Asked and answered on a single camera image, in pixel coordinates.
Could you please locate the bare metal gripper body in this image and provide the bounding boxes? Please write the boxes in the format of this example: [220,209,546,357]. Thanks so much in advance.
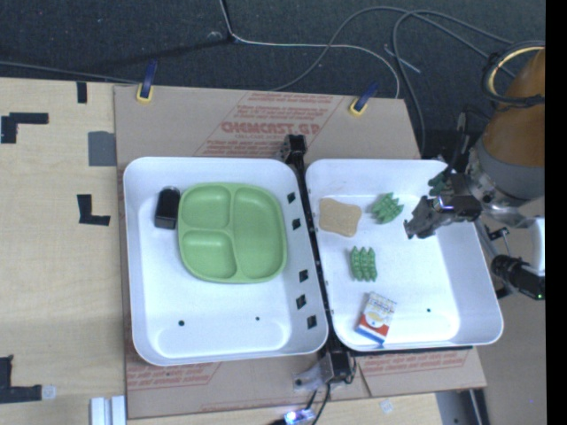
[435,172,537,230]

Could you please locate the green pea pods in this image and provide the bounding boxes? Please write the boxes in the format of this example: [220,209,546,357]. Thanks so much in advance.
[370,191,406,226]
[349,245,379,282]

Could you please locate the white plastic tray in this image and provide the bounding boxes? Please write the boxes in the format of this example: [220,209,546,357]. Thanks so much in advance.
[305,158,505,353]
[122,156,330,367]

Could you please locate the tan bread slice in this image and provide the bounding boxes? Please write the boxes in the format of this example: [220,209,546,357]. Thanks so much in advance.
[318,197,363,238]

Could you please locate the red white blue carton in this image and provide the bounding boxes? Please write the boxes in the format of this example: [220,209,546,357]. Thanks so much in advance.
[353,291,398,350]

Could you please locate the thin black rod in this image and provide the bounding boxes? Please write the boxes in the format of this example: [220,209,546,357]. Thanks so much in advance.
[292,155,340,354]

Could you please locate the green divided plate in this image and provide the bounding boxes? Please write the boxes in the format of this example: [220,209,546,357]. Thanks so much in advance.
[177,182,289,285]

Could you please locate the small black bottle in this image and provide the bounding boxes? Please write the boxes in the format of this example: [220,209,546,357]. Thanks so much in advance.
[153,185,182,230]

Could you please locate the brown cardboard board red print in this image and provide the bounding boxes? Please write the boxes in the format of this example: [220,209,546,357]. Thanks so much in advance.
[113,84,488,420]

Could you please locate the black cylinder on white bracket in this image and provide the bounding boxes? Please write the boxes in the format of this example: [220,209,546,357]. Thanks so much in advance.
[490,217,547,301]

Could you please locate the black block with wires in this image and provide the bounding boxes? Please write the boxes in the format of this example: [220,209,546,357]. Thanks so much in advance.
[277,134,308,166]
[315,349,356,385]

